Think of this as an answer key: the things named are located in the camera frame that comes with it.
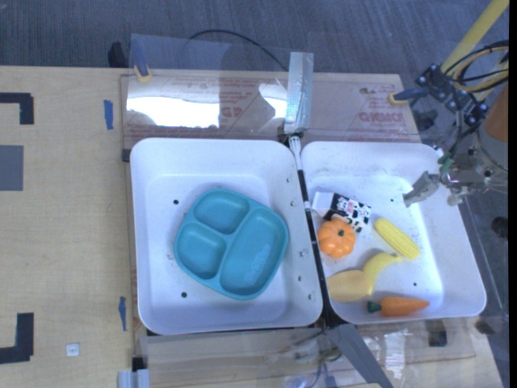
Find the wooden board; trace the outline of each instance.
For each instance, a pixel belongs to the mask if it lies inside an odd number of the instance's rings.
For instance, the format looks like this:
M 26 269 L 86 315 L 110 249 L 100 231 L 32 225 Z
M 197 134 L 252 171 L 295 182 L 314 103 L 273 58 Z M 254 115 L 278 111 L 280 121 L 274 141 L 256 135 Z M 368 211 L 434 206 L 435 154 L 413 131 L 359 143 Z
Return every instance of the wooden board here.
M 114 386 L 133 347 L 119 70 L 0 68 L 29 92 L 34 125 L 0 103 L 0 143 L 24 148 L 23 190 L 0 191 L 0 342 L 34 313 L 34 355 L 0 365 L 0 386 Z M 107 130 L 103 101 L 112 101 Z M 127 301 L 127 331 L 118 311 Z M 80 354 L 67 356 L 66 345 Z

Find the orange toy pumpkin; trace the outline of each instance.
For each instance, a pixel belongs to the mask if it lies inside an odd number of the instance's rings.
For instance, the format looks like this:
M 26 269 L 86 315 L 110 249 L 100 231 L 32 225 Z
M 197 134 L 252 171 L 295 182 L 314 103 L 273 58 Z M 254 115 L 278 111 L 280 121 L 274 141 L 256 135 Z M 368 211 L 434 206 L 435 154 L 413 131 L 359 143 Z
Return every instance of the orange toy pumpkin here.
M 320 250 L 327 255 L 339 259 L 349 255 L 355 245 L 355 234 L 352 226 L 339 217 L 324 221 L 317 232 Z

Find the gray square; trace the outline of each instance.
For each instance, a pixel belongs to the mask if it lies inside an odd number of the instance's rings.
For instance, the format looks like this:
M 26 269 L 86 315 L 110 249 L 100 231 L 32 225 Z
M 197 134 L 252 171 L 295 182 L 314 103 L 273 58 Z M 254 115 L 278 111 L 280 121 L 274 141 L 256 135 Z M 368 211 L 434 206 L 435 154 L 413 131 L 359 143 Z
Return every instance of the gray square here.
M 23 190 L 23 145 L 0 145 L 0 191 Z

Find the toy banana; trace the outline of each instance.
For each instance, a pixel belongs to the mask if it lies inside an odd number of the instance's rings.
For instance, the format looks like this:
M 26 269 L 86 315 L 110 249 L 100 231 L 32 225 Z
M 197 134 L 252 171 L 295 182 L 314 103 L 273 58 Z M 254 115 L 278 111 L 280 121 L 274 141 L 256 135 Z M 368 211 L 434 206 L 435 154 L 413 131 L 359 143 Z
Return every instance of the toy banana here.
M 396 227 L 391 221 L 379 218 L 373 226 L 377 233 L 401 255 L 408 259 L 416 259 L 420 254 L 420 249 L 411 237 Z
M 390 264 L 394 262 L 402 261 L 402 257 L 399 255 L 390 255 L 389 253 L 377 253 L 373 257 L 371 257 L 363 266 L 363 272 L 366 274 L 370 281 L 370 288 L 368 290 L 368 295 L 372 294 L 373 287 L 375 286 L 375 282 L 377 279 L 377 275 L 387 268 Z

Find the blue tape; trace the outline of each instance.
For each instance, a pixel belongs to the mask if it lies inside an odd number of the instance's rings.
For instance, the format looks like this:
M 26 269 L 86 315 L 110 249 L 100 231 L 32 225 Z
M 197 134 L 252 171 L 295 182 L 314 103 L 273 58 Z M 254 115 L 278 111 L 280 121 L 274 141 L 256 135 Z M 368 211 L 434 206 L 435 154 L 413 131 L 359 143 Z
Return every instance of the blue tape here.
M 131 40 L 132 57 L 135 62 L 135 67 L 141 77 L 146 78 L 149 76 L 149 68 L 147 67 L 147 60 L 145 59 L 144 50 L 140 46 L 137 39 Z
M 104 119 L 106 129 L 113 129 L 113 102 L 111 100 L 104 100 Z
M 124 296 L 120 296 L 119 313 L 122 320 L 122 330 L 126 331 L 126 298 Z

